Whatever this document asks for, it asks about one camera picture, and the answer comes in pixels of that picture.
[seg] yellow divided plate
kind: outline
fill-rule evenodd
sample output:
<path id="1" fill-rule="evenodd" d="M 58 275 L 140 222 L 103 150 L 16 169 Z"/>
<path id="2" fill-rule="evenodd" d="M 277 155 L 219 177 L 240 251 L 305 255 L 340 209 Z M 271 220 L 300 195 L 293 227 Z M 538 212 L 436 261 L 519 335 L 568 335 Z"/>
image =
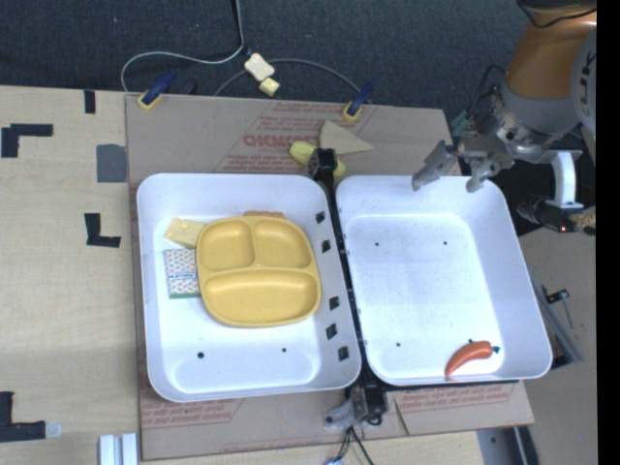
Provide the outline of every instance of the yellow divided plate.
<path id="1" fill-rule="evenodd" d="M 312 315 L 321 302 L 312 246 L 284 217 L 213 221 L 199 234 L 196 260 L 204 306 L 222 324 L 291 324 Z"/>

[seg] white tray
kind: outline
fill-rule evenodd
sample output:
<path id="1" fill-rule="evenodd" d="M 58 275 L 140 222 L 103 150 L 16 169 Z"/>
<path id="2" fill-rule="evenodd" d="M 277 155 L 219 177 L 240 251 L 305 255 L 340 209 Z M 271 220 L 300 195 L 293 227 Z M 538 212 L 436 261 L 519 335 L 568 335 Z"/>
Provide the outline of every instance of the white tray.
<path id="1" fill-rule="evenodd" d="M 361 357 L 325 193 L 317 183 L 301 175 L 156 174 L 141 183 L 137 198 L 147 370 L 164 398 L 187 402 L 353 383 Z M 179 247 L 164 238 L 171 219 L 206 223 L 247 210 L 283 212 L 308 236 L 323 292 L 312 317 L 276 327 L 230 327 L 213 320 L 199 297 L 169 298 L 164 250 Z"/>
<path id="2" fill-rule="evenodd" d="M 368 363 L 396 386 L 530 379 L 551 350 L 503 194 L 443 177 L 351 176 L 337 188 Z M 469 339 L 500 348 L 446 380 Z"/>
<path id="3" fill-rule="evenodd" d="M 470 194 L 466 180 L 443 177 L 414 192 L 410 176 L 350 176 L 337 187 L 364 351 L 388 384 L 531 379 L 550 367 L 504 196 L 490 181 Z M 308 235 L 323 290 L 312 317 L 230 327 L 211 319 L 199 297 L 169 298 L 163 252 L 176 247 L 164 238 L 172 217 L 206 223 L 247 210 L 281 211 Z M 163 397 L 284 394 L 356 380 L 353 313 L 326 194 L 316 182 L 290 174 L 157 174 L 139 186 L 138 211 L 148 376 Z M 447 380 L 450 356 L 469 339 L 500 351 Z"/>

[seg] cardboard sheet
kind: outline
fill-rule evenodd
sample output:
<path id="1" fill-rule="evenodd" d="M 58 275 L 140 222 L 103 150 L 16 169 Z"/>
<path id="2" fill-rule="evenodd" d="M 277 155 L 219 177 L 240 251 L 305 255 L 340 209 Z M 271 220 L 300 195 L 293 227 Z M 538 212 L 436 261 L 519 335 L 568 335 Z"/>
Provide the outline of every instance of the cardboard sheet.
<path id="1" fill-rule="evenodd" d="M 288 153 L 295 140 L 319 143 L 326 120 L 371 143 L 370 151 L 344 155 L 348 174 L 413 174 L 439 140 L 450 142 L 440 110 L 366 106 L 346 124 L 342 105 L 165 96 L 150 112 L 126 97 L 126 122 L 134 283 L 139 344 L 139 407 L 143 460 L 241 450 L 339 443 L 325 431 L 323 413 L 344 401 L 344 391 L 172 403 L 148 382 L 145 365 L 140 247 L 135 194 L 158 172 L 296 173 L 303 167 Z M 533 415 L 522 383 L 403 390 L 388 394 L 379 426 L 360 429 L 363 439 L 382 439 L 523 425 Z"/>

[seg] white cable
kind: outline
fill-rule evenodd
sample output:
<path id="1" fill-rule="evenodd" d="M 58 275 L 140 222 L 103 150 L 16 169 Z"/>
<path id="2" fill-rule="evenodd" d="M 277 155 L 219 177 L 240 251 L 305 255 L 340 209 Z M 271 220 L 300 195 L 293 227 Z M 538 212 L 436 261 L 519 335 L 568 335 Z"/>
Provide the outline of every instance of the white cable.
<path id="1" fill-rule="evenodd" d="M 273 59 L 268 59 L 267 62 L 269 64 L 290 63 L 290 64 L 301 64 L 301 65 L 316 67 L 317 69 L 321 69 L 321 70 L 323 70 L 323 71 L 325 71 L 327 73 L 330 73 L 333 76 L 336 76 L 337 78 L 343 80 L 349 86 L 351 86 L 355 90 L 355 92 L 359 93 L 359 91 L 360 91 L 360 88 L 354 82 L 352 82 L 350 79 L 348 79 L 347 77 L 345 77 L 342 74 L 338 73 L 334 69 L 329 68 L 328 66 L 324 66 L 323 64 L 319 64 L 318 62 L 313 62 L 312 60 L 305 60 L 305 59 L 301 59 L 301 58 L 273 58 Z M 229 87 L 233 82 L 235 82 L 239 78 L 241 78 L 243 76 L 246 76 L 247 74 L 248 73 L 246 71 L 239 71 L 234 76 L 232 76 L 229 79 L 227 79 L 223 84 L 221 84 L 220 87 L 217 88 L 215 90 L 215 92 L 212 93 L 211 96 L 214 96 L 214 97 L 219 96 L 220 93 L 222 93 L 222 91 L 224 89 Z"/>
<path id="2" fill-rule="evenodd" d="M 140 53 L 138 55 L 134 55 L 131 59 L 129 59 L 127 63 L 125 63 L 125 65 L 123 66 L 123 69 L 121 70 L 120 82 L 121 82 L 121 85 L 123 86 L 123 90 L 126 92 L 129 91 L 129 89 L 127 88 L 127 84 L 125 83 L 125 72 L 129 68 L 129 66 L 132 65 L 135 61 L 140 60 L 144 57 L 153 57 L 153 56 L 172 57 L 172 58 L 178 58 L 181 60 L 188 60 L 190 62 L 196 62 L 198 64 L 203 64 L 207 66 L 218 66 L 221 64 L 226 64 L 227 62 L 230 62 L 231 60 L 233 60 L 245 48 L 245 39 L 243 37 L 243 23 L 242 23 L 243 19 L 241 19 L 241 7 L 239 6 L 239 0 L 234 0 L 234 5 L 236 7 L 237 29 L 238 29 L 238 34 L 239 34 L 239 40 L 241 41 L 241 43 L 239 45 L 239 48 L 236 51 L 234 51 L 231 55 L 221 60 L 202 60 L 196 57 L 183 55 L 181 53 L 173 53 L 171 51 L 148 51 L 145 53 Z"/>

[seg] dark floor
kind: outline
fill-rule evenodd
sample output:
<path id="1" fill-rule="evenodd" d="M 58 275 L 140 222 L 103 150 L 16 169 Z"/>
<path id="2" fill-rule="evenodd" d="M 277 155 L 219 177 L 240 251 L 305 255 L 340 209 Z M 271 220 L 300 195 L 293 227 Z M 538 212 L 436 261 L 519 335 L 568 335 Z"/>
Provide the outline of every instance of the dark floor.
<path id="1" fill-rule="evenodd" d="M 135 55 L 164 50 L 219 59 L 238 44 L 233 0 L 0 0 L 0 83 L 122 90 Z M 513 0 L 238 0 L 246 50 L 329 67 L 356 85 L 372 81 L 374 104 L 442 109 L 453 119 L 472 101 L 489 64 L 506 66 L 527 18 Z M 176 83 L 212 95 L 242 69 L 147 57 L 125 79 L 143 91 L 168 68 Z M 278 66 L 284 100 L 343 102 L 344 80 L 303 64 Z M 240 77 L 223 95 L 260 97 Z M 594 204 L 594 168 L 581 157 L 579 197 Z M 513 209 L 521 193 L 549 193 L 549 167 L 516 164 L 494 178 Z M 519 233 L 537 226 L 513 213 Z"/>

